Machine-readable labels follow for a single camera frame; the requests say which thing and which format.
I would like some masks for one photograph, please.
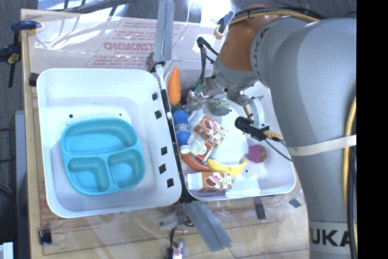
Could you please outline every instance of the hot dog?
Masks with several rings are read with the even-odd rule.
[[[188,153],[181,154],[181,159],[196,172],[210,172],[207,165],[200,163]]]

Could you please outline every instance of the blue plate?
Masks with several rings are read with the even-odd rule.
[[[70,183],[85,195],[127,190],[144,177],[139,138],[122,119],[91,119],[69,125],[62,134],[61,150]]]

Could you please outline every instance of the yellow banana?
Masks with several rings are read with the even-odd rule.
[[[241,173],[242,169],[245,165],[247,165],[248,162],[244,161],[240,164],[234,164],[234,165],[223,165],[220,162],[217,162],[213,159],[207,159],[207,165],[209,166],[210,170],[212,172],[218,172],[218,173],[229,173],[230,176],[234,177]]]

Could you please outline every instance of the blue bottle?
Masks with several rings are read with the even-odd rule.
[[[176,139],[178,140],[181,153],[190,151],[189,139],[191,136],[191,126],[189,123],[189,114],[185,110],[177,110],[173,114]]]

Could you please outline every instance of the cardboard box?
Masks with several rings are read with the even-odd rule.
[[[211,117],[199,112],[190,117],[190,125],[198,135],[214,148],[218,147],[228,133],[223,126],[211,119]]]
[[[187,144],[190,147],[189,154],[200,163],[205,162],[213,151],[213,147],[202,137],[198,136],[194,131],[191,132],[191,136]]]
[[[225,193],[232,188],[229,173],[200,172],[187,174],[187,187],[198,192]]]

